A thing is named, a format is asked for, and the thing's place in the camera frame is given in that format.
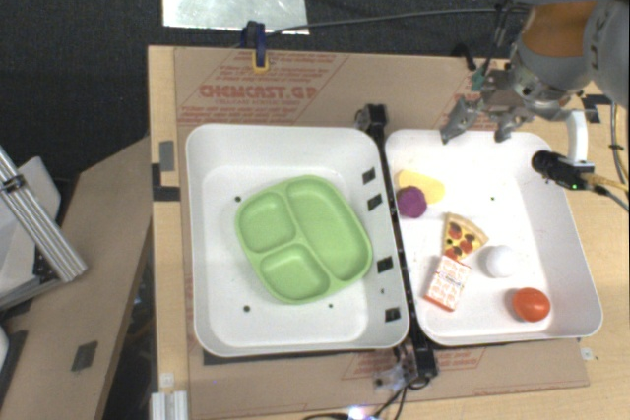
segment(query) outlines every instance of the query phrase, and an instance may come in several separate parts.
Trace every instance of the white egg toy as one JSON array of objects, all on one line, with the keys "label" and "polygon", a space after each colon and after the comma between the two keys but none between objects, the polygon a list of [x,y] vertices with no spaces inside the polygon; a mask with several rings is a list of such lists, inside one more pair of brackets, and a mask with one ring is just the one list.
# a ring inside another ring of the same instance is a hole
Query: white egg toy
[{"label": "white egg toy", "polygon": [[513,275],[519,267],[519,256],[507,245],[492,247],[485,256],[485,266],[495,278]]}]

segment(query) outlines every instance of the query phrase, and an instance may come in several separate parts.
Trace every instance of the purple play dough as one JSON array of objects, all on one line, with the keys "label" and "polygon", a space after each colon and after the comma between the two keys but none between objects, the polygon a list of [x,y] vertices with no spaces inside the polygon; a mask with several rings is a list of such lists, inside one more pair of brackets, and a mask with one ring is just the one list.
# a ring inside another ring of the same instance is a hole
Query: purple play dough
[{"label": "purple play dough", "polygon": [[399,213],[405,217],[418,218],[426,212],[424,193],[414,186],[401,189],[396,199]]}]

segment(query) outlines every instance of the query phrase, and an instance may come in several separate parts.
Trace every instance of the tomato toy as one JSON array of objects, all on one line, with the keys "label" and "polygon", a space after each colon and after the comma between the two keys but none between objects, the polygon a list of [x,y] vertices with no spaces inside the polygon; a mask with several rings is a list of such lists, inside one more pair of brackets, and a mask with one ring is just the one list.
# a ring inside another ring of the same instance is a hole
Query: tomato toy
[{"label": "tomato toy", "polygon": [[538,322],[549,315],[549,298],[538,289],[525,287],[519,289],[512,298],[512,306],[517,315],[527,322]]}]

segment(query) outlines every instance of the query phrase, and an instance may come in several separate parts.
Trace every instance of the yellow toy food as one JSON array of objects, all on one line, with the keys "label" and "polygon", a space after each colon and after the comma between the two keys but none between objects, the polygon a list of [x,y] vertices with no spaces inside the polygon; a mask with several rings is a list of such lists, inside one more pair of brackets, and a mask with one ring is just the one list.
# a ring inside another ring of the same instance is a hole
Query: yellow toy food
[{"label": "yellow toy food", "polygon": [[428,175],[422,175],[410,170],[401,170],[396,176],[396,184],[399,189],[403,189],[409,186],[414,186],[422,193],[428,205],[438,203],[444,198],[446,188],[439,180],[429,177]]}]

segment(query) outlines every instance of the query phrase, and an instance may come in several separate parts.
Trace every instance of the green divided plate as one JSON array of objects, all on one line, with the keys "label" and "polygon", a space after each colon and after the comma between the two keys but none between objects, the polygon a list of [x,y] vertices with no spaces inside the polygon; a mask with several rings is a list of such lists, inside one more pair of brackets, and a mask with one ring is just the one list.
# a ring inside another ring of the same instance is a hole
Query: green divided plate
[{"label": "green divided plate", "polygon": [[244,201],[236,234],[267,289],[286,303],[337,292],[372,264],[372,245],[354,211],[335,186],[313,175]]}]

